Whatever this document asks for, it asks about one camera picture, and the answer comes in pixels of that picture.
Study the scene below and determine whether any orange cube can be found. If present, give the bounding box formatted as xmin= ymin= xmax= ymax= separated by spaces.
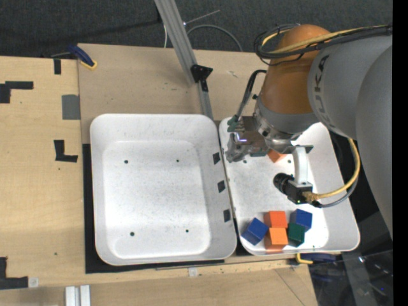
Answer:
xmin=263 ymin=210 xmax=289 ymax=230
xmin=263 ymin=227 xmax=289 ymax=254
xmin=266 ymin=149 xmax=288 ymax=164

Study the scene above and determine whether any white plastic tray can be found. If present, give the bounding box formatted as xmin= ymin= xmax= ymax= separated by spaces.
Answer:
xmin=218 ymin=116 xmax=361 ymax=257
xmin=89 ymin=113 xmax=238 ymax=266

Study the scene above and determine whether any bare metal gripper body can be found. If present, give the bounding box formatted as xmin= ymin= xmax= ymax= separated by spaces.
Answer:
xmin=231 ymin=115 xmax=303 ymax=155

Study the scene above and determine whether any black cylinder on white bracket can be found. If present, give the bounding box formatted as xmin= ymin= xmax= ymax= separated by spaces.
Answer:
xmin=273 ymin=144 xmax=315 ymax=205

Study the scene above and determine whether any green cube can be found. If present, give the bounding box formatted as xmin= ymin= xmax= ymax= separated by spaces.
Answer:
xmin=287 ymin=222 xmax=307 ymax=248

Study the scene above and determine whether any blue cube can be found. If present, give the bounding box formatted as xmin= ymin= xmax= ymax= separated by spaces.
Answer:
xmin=240 ymin=217 xmax=270 ymax=246
xmin=289 ymin=208 xmax=314 ymax=233

